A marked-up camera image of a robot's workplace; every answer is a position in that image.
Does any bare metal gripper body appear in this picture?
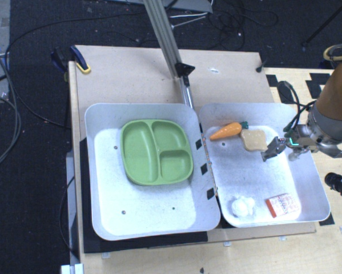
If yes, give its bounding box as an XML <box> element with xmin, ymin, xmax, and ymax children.
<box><xmin>284</xmin><ymin>123</ymin><xmax>342</xmax><ymax>162</ymax></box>

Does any tan toy bread slice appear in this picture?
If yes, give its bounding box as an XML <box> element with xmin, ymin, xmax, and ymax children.
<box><xmin>239</xmin><ymin>129</ymin><xmax>268</xmax><ymax>153</ymax></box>

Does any white plastic tray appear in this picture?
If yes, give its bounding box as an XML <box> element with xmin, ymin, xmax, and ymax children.
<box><xmin>84</xmin><ymin>102</ymin><xmax>222</xmax><ymax>241</ymax></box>
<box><xmin>198</xmin><ymin>102</ymin><xmax>331</xmax><ymax>229</ymax></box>

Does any orange toy carrot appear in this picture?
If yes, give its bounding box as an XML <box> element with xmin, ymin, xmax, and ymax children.
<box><xmin>209</xmin><ymin>120</ymin><xmax>250</xmax><ymax>142</ymax></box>

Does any orange and white packet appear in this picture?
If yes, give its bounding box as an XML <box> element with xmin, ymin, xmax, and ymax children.
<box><xmin>265</xmin><ymin>192</ymin><xmax>302</xmax><ymax>219</ymax></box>

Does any white crumpled lump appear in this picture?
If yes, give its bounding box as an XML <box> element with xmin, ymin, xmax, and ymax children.
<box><xmin>231</xmin><ymin>196</ymin><xmax>256</xmax><ymax>219</ymax></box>

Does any green divided plate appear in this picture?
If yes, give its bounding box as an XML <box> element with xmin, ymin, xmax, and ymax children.
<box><xmin>120</xmin><ymin>119</ymin><xmax>195</xmax><ymax>187</ymax></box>

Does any brown cardboard board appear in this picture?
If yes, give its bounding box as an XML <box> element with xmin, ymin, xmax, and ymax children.
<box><xmin>74</xmin><ymin>45</ymin><xmax>317</xmax><ymax>243</ymax></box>

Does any black cylinder on white bracket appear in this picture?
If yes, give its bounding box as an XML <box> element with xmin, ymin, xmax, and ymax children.
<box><xmin>324</xmin><ymin>172</ymin><xmax>342</xmax><ymax>199</ymax></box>

